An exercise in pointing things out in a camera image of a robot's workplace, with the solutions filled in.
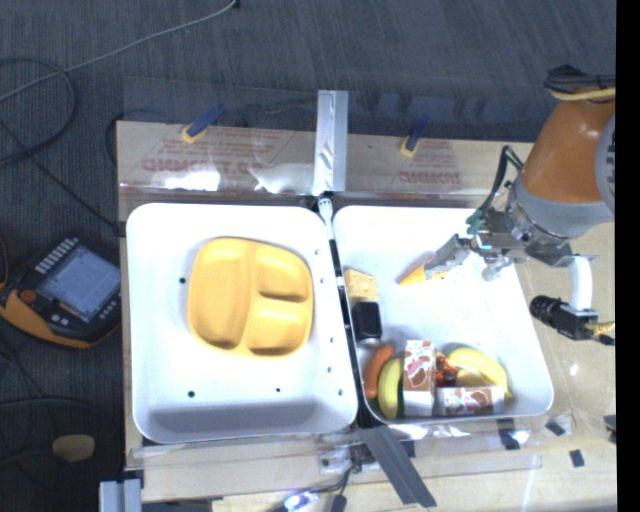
beige object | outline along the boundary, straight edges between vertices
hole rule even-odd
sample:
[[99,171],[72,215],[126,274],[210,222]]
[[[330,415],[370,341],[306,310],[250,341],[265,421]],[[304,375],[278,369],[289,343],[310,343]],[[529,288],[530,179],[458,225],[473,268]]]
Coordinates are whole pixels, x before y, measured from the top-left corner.
[[85,434],[60,436],[53,441],[53,453],[67,462],[80,462],[93,455],[96,441]]
[[403,364],[404,412],[407,417],[431,416],[435,402],[436,349],[430,341],[409,340]]
[[353,302],[378,300],[376,281],[373,276],[349,268],[344,271],[344,282],[349,300]]

black connector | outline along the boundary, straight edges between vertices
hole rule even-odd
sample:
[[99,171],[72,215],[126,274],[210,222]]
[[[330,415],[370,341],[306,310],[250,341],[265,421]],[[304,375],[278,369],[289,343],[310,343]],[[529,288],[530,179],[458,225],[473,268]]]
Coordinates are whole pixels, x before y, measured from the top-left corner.
[[585,327],[585,324],[598,321],[598,314],[592,309],[576,311],[561,299],[538,295],[531,301],[529,311],[534,318],[567,338],[575,341],[593,339],[593,331]]
[[336,494],[333,497],[330,512],[344,512],[345,508],[347,508],[347,498],[345,498],[342,494]]
[[616,339],[613,336],[609,336],[608,334],[601,334],[598,336],[598,342],[603,345],[613,346],[616,344]]
[[362,301],[351,308],[353,332],[356,341],[380,339],[382,337],[382,320],[377,302]]

cable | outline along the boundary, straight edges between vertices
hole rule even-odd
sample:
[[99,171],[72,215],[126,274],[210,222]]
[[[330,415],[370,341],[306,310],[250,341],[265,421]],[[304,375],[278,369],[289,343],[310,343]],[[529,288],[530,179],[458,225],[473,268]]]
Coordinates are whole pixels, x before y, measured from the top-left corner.
[[[14,408],[14,407],[24,407],[24,406],[29,406],[29,405],[66,405],[66,406],[71,406],[71,407],[76,407],[79,409],[84,409],[86,411],[89,411],[93,414],[96,414],[98,416],[100,416],[102,419],[105,419],[109,424],[110,424],[110,428],[108,429],[109,432],[113,433],[114,438],[116,438],[118,440],[118,456],[115,458],[114,463],[112,465],[111,468],[108,468],[108,478],[110,479],[115,479],[119,476],[120,473],[120,468],[122,466],[122,454],[120,453],[120,436],[117,435],[117,433],[119,432],[119,427],[116,424],[115,420],[106,412],[104,412],[102,409],[100,409],[99,407],[96,407],[92,404],[89,404],[87,402],[83,402],[81,400],[76,400],[73,398],[65,398],[65,397],[55,397],[55,396],[39,396],[39,397],[35,397],[35,398],[22,398],[22,399],[17,399],[17,400],[9,400],[6,402],[0,402],[0,410],[2,409],[10,409],[10,408]],[[23,451],[20,452],[18,454],[14,454],[11,455],[9,457],[8,462],[6,462],[7,464],[11,461],[14,460],[20,460],[20,458],[22,457],[21,454],[25,454],[25,456],[28,456],[27,454],[29,454],[31,452],[29,451]],[[53,452],[50,451],[46,451],[44,450],[43,453],[46,453],[47,455],[54,455]],[[51,489],[40,485],[39,487],[42,488],[43,491],[48,492],[50,494],[59,494],[59,493],[55,493],[55,491],[52,491]],[[88,495],[94,495],[97,491],[93,490],[89,493],[87,493]]]
[[518,168],[519,171],[522,170],[524,164],[522,160],[518,157],[518,155],[513,151],[511,146],[503,146],[502,151],[500,153],[500,160],[498,161],[498,169],[496,171],[495,178],[493,180],[493,185],[491,187],[491,191],[483,203],[478,207],[478,209],[473,212],[466,220],[466,223],[469,225],[467,228],[467,233],[475,235],[485,220],[485,215],[491,205],[493,204],[493,200],[495,199],[495,195],[500,188],[500,185],[504,181],[504,178],[507,174],[507,163],[511,162],[514,166]]
[[[0,340],[6,341],[3,336],[0,338]],[[35,393],[36,393],[37,396],[42,396],[42,391],[40,390],[38,385],[35,383],[35,381],[22,368],[22,366],[20,365],[18,360],[15,358],[14,354],[8,349],[7,349],[7,351],[8,351],[8,354],[0,352],[0,357],[2,359],[4,359],[7,363],[9,363],[16,370],[16,372],[20,376],[20,381],[22,383],[22,387],[24,388],[24,392],[25,392],[26,396],[28,398],[31,397],[31,395],[29,393],[29,387],[31,387],[31,388],[33,388],[35,390]],[[46,417],[47,417],[48,427],[49,427],[49,429],[53,430],[53,418],[51,417],[51,411],[49,410],[48,407],[46,407],[45,409],[46,409]],[[27,427],[23,431],[24,437],[18,443],[18,446],[19,446],[18,449],[17,449],[18,452],[22,452],[22,449],[27,444],[27,437],[28,437],[29,431],[31,429],[31,414],[30,413],[31,413],[31,410],[29,410],[29,416],[27,417]],[[3,435],[0,435],[0,444],[3,446],[5,451],[9,451],[9,445],[5,441],[5,438],[4,438]],[[29,474],[29,472],[19,463],[19,460],[17,460],[16,462],[18,462],[18,469],[20,470],[20,472],[23,474],[23,476],[25,478],[30,480],[34,485],[46,489],[46,486],[44,484],[42,484],[39,480],[37,480],[31,474]]]
[[111,129],[115,125],[115,123],[120,119],[124,119],[124,117],[128,114],[152,114],[158,117],[163,117],[165,121],[169,123],[177,123],[177,121],[172,116],[170,116],[165,112],[157,112],[155,110],[145,109],[145,108],[125,110],[113,116],[107,123],[107,127],[104,130],[104,139],[102,141],[103,142],[102,148],[105,153],[105,156],[107,157],[107,159],[109,160],[109,163],[111,164],[111,167],[113,167],[114,169],[118,168],[118,164],[116,162],[116,158],[113,156],[113,154],[111,153],[111,150],[109,149],[109,136],[111,135]]
[[[115,55],[118,55],[119,53],[122,53],[122,52],[124,52],[126,50],[130,50],[131,48],[135,48],[136,46],[139,46],[139,45],[141,45],[143,43],[146,43],[147,41],[150,41],[152,39],[155,39],[157,37],[161,37],[161,36],[164,36],[166,34],[171,34],[173,32],[178,32],[180,30],[184,30],[185,28],[193,27],[194,25],[198,25],[200,23],[204,23],[205,21],[209,21],[209,20],[211,20],[213,18],[217,18],[218,16],[221,16],[222,14],[227,12],[228,10],[232,9],[233,7],[235,7],[236,4],[239,5],[239,0],[231,0],[231,2],[229,2],[229,4],[227,4],[225,7],[223,7],[222,9],[220,9],[220,10],[218,10],[218,11],[212,13],[212,14],[208,14],[207,16],[204,16],[204,17],[199,18],[197,20],[193,20],[193,21],[190,21],[188,23],[184,23],[182,25],[178,25],[176,27],[172,27],[172,28],[169,28],[169,29],[166,29],[166,30],[161,30],[160,32],[156,32],[155,34],[151,34],[151,35],[145,36],[142,39],[138,39],[137,41],[134,41],[134,42],[129,43],[129,44],[125,45],[125,46],[122,46],[122,47],[120,47],[120,48],[118,48],[118,49],[116,49],[116,50],[114,50],[112,52],[105,53],[104,55],[100,55],[98,57],[95,57],[95,58],[90,59],[88,61],[82,62],[80,64],[76,64],[76,65],[70,66],[70,67],[64,69],[63,71],[65,73],[69,73],[70,71],[75,71],[77,69],[89,66],[91,64],[95,64],[96,62],[100,62],[101,60],[108,59],[109,57],[113,57]],[[29,82],[28,84],[23,85],[23,86],[15,89],[15,90],[9,92],[9,93],[6,93],[6,94],[0,96],[0,103],[2,103],[3,101],[11,98],[12,96],[15,96],[16,94],[18,94],[18,93],[20,93],[20,92],[22,92],[22,91],[24,91],[24,90],[26,90],[26,89],[28,89],[30,87],[33,87],[36,84],[39,84],[39,83],[41,83],[41,82],[43,82],[45,80],[48,80],[50,78],[54,78],[56,76],[58,76],[58,73],[52,73],[50,75],[43,76],[41,78],[38,78],[37,80],[34,80],[32,82]]]
[[615,87],[616,77],[615,75],[587,75],[565,64],[549,71],[543,85],[553,91],[571,94],[573,89],[578,87],[597,87],[598,89]]
[[607,89],[599,89],[597,91],[587,91],[587,92],[577,92],[577,93],[568,93],[568,92],[558,92],[554,90],[549,91],[551,96],[554,98],[558,98],[562,101],[580,101],[580,100],[601,100],[601,99],[612,99],[616,97],[616,88],[609,87]]
[[58,462],[66,462],[64,459],[58,457],[53,452],[50,452],[48,450],[29,450],[25,452],[16,453],[14,455],[10,455],[8,457],[0,459],[0,469],[14,462],[18,462],[22,459],[26,459],[30,457],[45,457],[45,456],[55,457]]
[[0,125],[4,128],[4,130],[11,135],[13,140],[25,150],[25,154],[28,154],[29,159],[36,165],[38,169],[50,180],[52,180],[56,185],[62,188],[67,194],[69,194],[75,201],[77,201],[80,205],[86,208],[90,213],[95,215],[100,221],[104,222],[107,226],[109,226],[115,233],[117,233],[118,223],[114,221],[110,221],[104,215],[102,215],[98,210],[96,210],[93,206],[91,206],[87,201],[82,199],[78,194],[76,194],[69,186],[67,186],[60,178],[56,177],[47,167],[45,167],[39,160],[31,154],[31,149],[27,148],[22,141],[17,137],[15,133],[3,122],[0,121]]
[[342,496],[344,494],[344,490],[347,488],[347,484],[349,483],[349,475],[351,474],[351,471],[353,471],[353,467],[349,469],[349,471],[347,471],[344,476],[344,480],[342,481],[342,486],[340,487],[340,492],[338,492],[339,496]]
[[[69,126],[69,124],[71,123],[71,120],[73,119],[73,116],[75,114],[76,111],[76,106],[78,104],[78,94],[76,93],[76,89],[73,85],[73,82],[71,81],[71,78],[69,77],[69,75],[59,66],[56,66],[55,64],[51,63],[51,62],[47,62],[43,59],[38,59],[35,57],[4,57],[2,59],[0,59],[0,67],[2,67],[3,65],[6,64],[15,64],[15,63],[20,63],[20,62],[30,62],[30,63],[35,63],[35,64],[39,64],[41,66],[44,66],[48,69],[53,69],[55,71],[55,73],[53,73],[50,76],[60,76],[65,83],[65,86],[67,88],[67,92],[69,94],[70,97],[70,102],[71,102],[71,106],[69,107],[65,118],[64,118],[64,122],[62,124],[62,126],[55,131],[52,135],[49,135],[47,137],[45,137],[44,140],[37,142],[36,144],[33,144],[31,146],[26,146],[24,144],[22,144],[21,142],[19,142],[17,136],[15,135],[15,133],[13,133],[9,127],[3,122],[0,121],[0,126],[9,133],[9,135],[16,141],[18,141],[21,149],[15,153],[12,153],[10,155],[4,156],[2,158],[0,158],[0,165],[6,164],[7,162],[10,162],[11,160],[15,160],[16,158],[21,158],[24,156],[28,156],[28,155],[32,155],[33,153],[35,153],[36,151],[38,151],[39,149],[41,149],[42,147],[44,147],[47,144],[50,144],[51,142],[53,142],[55,139],[57,139],[60,135],[62,135],[64,133],[64,131],[67,129],[67,127]],[[5,97],[0,99],[0,103],[2,103],[5,99]]]
[[616,330],[615,322],[600,322],[600,323],[592,323],[588,322],[584,324],[585,329],[589,329],[593,331],[594,336],[600,336],[601,334],[606,334],[611,331]]

orange object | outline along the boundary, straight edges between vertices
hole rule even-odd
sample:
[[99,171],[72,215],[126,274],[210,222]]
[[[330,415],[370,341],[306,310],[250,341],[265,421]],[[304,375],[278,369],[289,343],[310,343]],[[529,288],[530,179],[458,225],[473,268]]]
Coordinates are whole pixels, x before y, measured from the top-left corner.
[[615,102],[562,101],[545,123],[522,171],[527,191],[563,203],[602,200],[595,157]]
[[378,396],[378,378],[382,367],[393,357],[394,349],[391,345],[381,345],[371,355],[371,359],[364,369],[364,395],[372,400]]

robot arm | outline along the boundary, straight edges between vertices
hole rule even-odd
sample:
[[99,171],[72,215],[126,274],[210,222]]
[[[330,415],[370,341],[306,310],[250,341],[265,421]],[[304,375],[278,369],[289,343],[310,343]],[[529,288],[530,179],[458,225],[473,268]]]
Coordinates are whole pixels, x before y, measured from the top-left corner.
[[[486,263],[483,277],[528,258],[552,267],[568,267],[572,279],[569,303],[536,297],[534,317],[572,339],[612,341],[597,334],[591,306],[590,262],[573,253],[570,241],[602,222],[615,210],[615,78],[589,77],[564,66],[550,72],[545,86],[561,101],[553,110],[526,162],[509,146],[502,150],[492,190],[467,219],[470,238],[454,235],[421,268],[421,280],[442,276],[475,252]],[[502,211],[492,206],[511,163],[518,174]],[[406,278],[401,284],[415,282]]]

